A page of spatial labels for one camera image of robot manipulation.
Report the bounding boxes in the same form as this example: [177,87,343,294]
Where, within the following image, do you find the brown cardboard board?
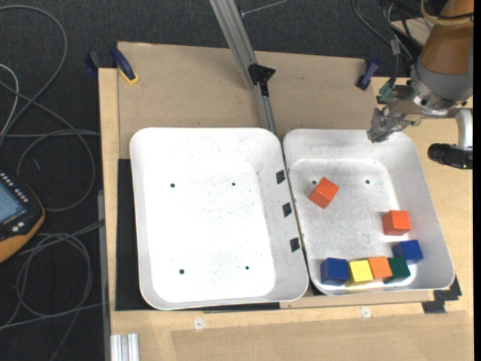
[116,41,433,311]

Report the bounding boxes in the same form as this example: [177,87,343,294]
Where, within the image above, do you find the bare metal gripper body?
[377,82,473,127]

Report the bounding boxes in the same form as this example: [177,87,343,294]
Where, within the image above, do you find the yellow cube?
[344,259,376,288]

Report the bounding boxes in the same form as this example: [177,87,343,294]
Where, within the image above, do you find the white plastic tray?
[129,126,310,311]
[281,127,456,297]

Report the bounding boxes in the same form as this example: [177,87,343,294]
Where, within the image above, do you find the black cylinder on white bracket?
[427,108,474,171]

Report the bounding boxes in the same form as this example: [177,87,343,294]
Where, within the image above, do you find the green cube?
[383,256,412,285]

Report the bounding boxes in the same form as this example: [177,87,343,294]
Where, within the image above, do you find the orange cube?
[308,176,340,210]
[368,256,394,281]
[381,209,413,237]

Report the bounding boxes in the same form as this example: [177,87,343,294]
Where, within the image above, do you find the blue cube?
[391,239,425,265]
[319,256,351,287]

